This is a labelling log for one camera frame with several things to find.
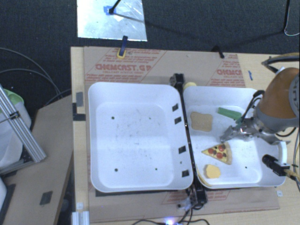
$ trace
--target toy pizza slice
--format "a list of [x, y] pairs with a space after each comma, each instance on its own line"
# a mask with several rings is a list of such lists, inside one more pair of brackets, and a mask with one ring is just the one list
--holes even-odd
[[228, 142], [221, 143], [206, 150], [203, 150], [202, 153], [228, 165], [231, 164], [233, 159], [230, 150], [230, 145]]

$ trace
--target white tray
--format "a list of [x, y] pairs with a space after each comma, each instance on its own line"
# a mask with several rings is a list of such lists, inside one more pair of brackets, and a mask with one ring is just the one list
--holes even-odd
[[[241, 139], [231, 139], [228, 143], [232, 151], [232, 164], [224, 164], [203, 153], [203, 150], [217, 145], [220, 136], [230, 126], [235, 126], [235, 121], [218, 114], [218, 108], [226, 108], [244, 113], [250, 102], [254, 89], [245, 88], [220, 88], [220, 87], [188, 87], [184, 91], [184, 100], [187, 120], [191, 136], [191, 143], [201, 175], [200, 182], [208, 188], [244, 188], [279, 186], [284, 183], [285, 177], [279, 177], [265, 164], [262, 157], [270, 154], [284, 163], [287, 159], [286, 143], [269, 145], [263, 139], [256, 138], [245, 142]], [[213, 117], [212, 130], [204, 132], [191, 127], [190, 115], [192, 112], [211, 114]], [[219, 167], [221, 176], [217, 179], [207, 179], [204, 168], [207, 164]]]
[[191, 159], [175, 88], [98, 82], [89, 89], [89, 113], [91, 181], [97, 190], [173, 190], [191, 185]]

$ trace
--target metal plate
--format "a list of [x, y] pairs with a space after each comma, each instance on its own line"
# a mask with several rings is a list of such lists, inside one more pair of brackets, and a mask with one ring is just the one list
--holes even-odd
[[77, 0], [78, 37], [147, 41], [142, 0], [122, 0], [115, 14], [108, 14], [117, 0]]

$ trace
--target blue tape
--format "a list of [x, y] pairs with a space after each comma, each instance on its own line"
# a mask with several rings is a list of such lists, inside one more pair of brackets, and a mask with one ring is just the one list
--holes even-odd
[[106, 15], [113, 15], [113, 14], [110, 14], [109, 11], [108, 11], [111, 8], [112, 8], [112, 6], [104, 6], [103, 7], [103, 10], [104, 10], [104, 12], [105, 12]]
[[124, 55], [124, 51], [125, 51], [125, 48], [126, 48], [127, 40], [128, 40], [128, 37], [127, 36], [123, 36], [122, 45], [121, 45], [121, 49], [120, 49], [120, 52], [119, 52], [119, 56], [121, 56], [121, 57]]
[[249, 77], [250, 77], [251, 81], [253, 81], [252, 73], [250, 72], [250, 70], [248, 70], [248, 72], [249, 72]]

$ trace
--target wooden table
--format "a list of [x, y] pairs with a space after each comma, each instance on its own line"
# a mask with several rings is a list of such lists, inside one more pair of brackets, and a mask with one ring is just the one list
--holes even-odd
[[[4, 225], [55, 225], [73, 165], [71, 96], [37, 113], [32, 131], [47, 158], [4, 179], [15, 184]], [[49, 203], [40, 205], [44, 193]]]
[[[237, 54], [240, 62], [240, 67], [245, 80], [247, 88], [254, 88], [256, 90], [265, 90], [268, 84], [274, 77], [274, 74], [264, 68], [261, 62], [268, 59], [270, 55], [267, 54]], [[76, 103], [76, 95], [85, 93], [84, 88], [84, 52], [82, 47], [71, 48], [71, 63], [72, 63], [72, 102]], [[281, 63], [275, 64], [275, 67], [299, 67], [299, 63]], [[249, 71], [252, 73], [253, 80], [249, 77]], [[78, 114], [85, 114], [85, 104], [77, 107]], [[89, 210], [89, 196], [88, 196], [88, 173], [87, 173], [87, 146], [86, 146], [86, 127], [84, 121], [74, 121], [74, 160], [75, 160], [75, 201], [76, 211]], [[288, 147], [288, 163], [292, 164], [292, 156], [294, 149], [294, 142], [296, 133], [289, 137], [292, 142]], [[207, 219], [211, 225], [282, 225], [282, 224], [297, 224], [299, 220], [300, 209], [300, 193], [294, 181], [287, 179], [284, 185], [277, 188], [282, 191], [283, 196], [279, 197], [279, 210], [255, 211], [255, 212], [239, 212], [228, 214], [214, 214], [194, 216], [193, 220], [199, 218]], [[114, 225], [130, 225], [134, 221], [120, 221], [120, 222], [105, 222], [99, 224], [114, 224]]]

